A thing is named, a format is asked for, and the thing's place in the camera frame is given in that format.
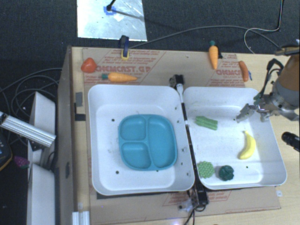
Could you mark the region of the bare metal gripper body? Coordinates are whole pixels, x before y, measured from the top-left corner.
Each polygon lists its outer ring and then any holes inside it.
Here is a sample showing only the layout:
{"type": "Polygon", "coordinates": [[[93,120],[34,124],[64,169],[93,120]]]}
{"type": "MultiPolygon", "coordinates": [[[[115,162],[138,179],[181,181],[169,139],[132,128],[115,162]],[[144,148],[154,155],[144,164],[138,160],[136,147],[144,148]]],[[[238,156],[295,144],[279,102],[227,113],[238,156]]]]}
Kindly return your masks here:
{"type": "Polygon", "coordinates": [[[283,116],[289,121],[299,121],[300,116],[296,114],[297,107],[285,101],[278,94],[263,95],[257,99],[257,112],[268,110],[273,112],[272,116],[283,116]]]}

